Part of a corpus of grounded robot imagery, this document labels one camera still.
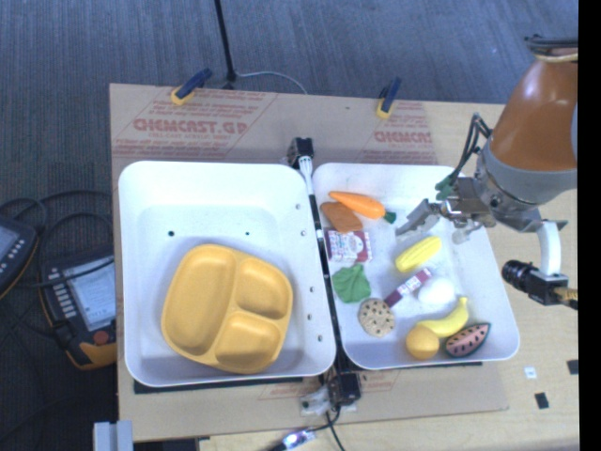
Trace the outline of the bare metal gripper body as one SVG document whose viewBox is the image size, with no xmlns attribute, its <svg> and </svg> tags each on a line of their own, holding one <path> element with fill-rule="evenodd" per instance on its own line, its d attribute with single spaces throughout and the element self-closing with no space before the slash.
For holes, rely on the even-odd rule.
<svg viewBox="0 0 601 451">
<path fill-rule="evenodd" d="M 540 226 L 540 211 L 535 204 L 506 193 L 488 178 L 457 178 L 440 204 L 440 213 L 457 226 Z"/>
</svg>

